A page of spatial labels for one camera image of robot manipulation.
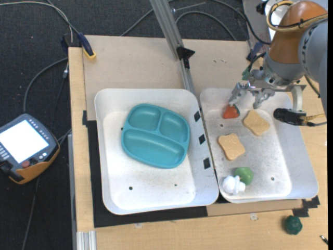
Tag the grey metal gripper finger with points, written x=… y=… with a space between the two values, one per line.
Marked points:
x=262 y=98
x=238 y=92

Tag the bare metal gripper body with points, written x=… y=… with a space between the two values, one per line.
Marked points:
x=270 y=81

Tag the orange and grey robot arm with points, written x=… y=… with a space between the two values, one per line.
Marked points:
x=291 y=43

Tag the red toy strawberry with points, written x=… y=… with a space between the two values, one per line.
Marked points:
x=230 y=113

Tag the tan toy bread slice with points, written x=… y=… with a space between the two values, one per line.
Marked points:
x=256 y=122
x=231 y=147

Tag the white plastic tray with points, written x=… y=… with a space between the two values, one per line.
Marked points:
x=268 y=160
x=156 y=186

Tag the green toy pepper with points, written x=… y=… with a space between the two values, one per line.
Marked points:
x=245 y=174

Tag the white toy garlic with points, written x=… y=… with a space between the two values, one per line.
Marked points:
x=231 y=185

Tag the teal divided plate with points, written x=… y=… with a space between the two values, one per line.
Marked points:
x=153 y=144

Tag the brown cardboard board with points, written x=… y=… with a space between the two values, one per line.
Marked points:
x=135 y=64

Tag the dark green toy broccoli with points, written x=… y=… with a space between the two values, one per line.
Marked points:
x=293 y=225

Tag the black cylinder on white bracket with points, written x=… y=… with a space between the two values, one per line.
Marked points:
x=288 y=116

